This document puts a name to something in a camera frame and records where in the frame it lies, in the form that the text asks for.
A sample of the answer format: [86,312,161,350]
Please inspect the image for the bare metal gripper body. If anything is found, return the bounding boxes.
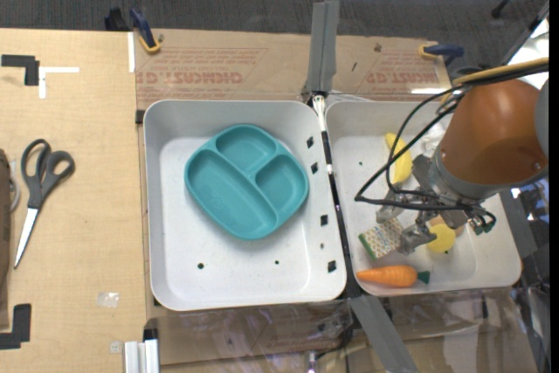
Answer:
[391,155,487,230]

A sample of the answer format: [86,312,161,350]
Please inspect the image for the yellow round toy fruit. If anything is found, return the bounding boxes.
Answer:
[426,223,458,256]

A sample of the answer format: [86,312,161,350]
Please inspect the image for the green and white small carton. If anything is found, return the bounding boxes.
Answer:
[357,217,405,262]

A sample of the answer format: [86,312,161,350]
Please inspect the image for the orange carrot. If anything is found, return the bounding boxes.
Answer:
[355,265,431,289]

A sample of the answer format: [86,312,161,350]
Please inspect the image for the yellow banana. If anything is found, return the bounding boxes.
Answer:
[383,132,414,186]

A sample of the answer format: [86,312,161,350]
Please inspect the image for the thin black and white rod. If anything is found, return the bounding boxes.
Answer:
[313,93,351,296]

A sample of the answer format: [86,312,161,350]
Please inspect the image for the white plastic tray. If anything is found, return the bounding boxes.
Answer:
[142,99,349,313]
[325,100,523,299]

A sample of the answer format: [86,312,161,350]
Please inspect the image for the blue divided plate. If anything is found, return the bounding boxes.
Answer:
[183,123,311,242]

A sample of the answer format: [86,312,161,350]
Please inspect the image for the brown cardboard board, red print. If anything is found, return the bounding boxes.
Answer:
[133,28,541,368]

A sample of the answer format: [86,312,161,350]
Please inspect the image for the brown bag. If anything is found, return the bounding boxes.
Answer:
[0,148,12,329]

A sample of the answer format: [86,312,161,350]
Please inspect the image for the grey-handled scissors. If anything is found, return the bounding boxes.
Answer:
[12,138,77,270]

